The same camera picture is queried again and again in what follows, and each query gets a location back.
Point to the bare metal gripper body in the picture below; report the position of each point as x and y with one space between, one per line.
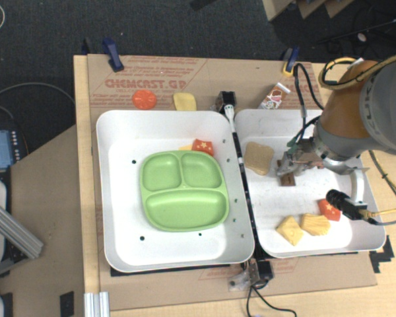
311 160

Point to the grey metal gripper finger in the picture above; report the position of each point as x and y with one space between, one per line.
283 167
298 172

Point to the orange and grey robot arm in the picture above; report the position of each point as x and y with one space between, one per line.
353 111

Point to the brown chocolate biscuit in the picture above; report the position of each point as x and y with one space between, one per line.
288 180

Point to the tan bread slice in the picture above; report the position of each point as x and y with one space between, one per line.
258 157

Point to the white plastic tray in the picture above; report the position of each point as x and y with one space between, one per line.
283 203
125 190

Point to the thin black and white rod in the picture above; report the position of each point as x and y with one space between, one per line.
241 157

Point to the red pizza slice yellow star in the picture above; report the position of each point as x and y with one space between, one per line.
328 210
203 146

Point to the yellow ridged chip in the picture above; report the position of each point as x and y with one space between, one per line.
315 224

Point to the yellow cheese wedge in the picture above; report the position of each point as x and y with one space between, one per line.
290 231

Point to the small white and brown carton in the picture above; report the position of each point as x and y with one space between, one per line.
273 98

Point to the pale yellow flat piece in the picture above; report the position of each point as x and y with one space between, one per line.
185 148

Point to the green divided plate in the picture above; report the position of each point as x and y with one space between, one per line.
184 203

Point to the yellow rounded slab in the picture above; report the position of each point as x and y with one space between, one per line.
184 101

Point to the brown cardboard board red print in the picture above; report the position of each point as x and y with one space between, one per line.
191 74

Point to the orange round disc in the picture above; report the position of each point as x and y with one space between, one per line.
144 99

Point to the black cylinder on white bracket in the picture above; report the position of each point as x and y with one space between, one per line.
344 205

